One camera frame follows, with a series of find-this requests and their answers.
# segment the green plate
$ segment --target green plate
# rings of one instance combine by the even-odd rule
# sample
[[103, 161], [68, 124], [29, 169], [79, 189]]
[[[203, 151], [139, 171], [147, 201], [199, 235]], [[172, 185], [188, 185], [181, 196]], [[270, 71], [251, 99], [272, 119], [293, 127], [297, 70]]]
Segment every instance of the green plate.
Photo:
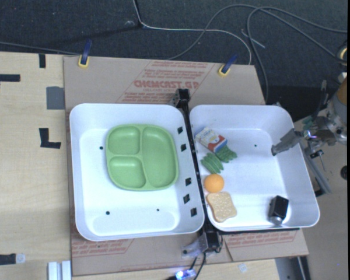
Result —
[[164, 128], [148, 124], [119, 125], [109, 130], [105, 150], [109, 176], [120, 188], [161, 190], [178, 178], [174, 140]]

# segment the cardboard box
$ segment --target cardboard box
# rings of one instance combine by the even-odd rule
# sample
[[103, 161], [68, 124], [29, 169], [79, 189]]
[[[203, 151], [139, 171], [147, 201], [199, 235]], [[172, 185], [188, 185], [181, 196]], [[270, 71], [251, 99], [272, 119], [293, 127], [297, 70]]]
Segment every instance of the cardboard box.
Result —
[[[78, 57], [64, 57], [66, 133], [73, 275], [187, 267], [181, 247], [197, 234], [93, 242], [75, 227], [69, 114], [81, 103], [166, 104], [177, 88], [189, 88], [190, 108], [199, 104], [264, 104], [253, 66], [233, 65], [225, 77], [222, 64], [91, 57], [87, 68]], [[302, 230], [224, 235], [220, 253], [206, 264], [307, 255]]]

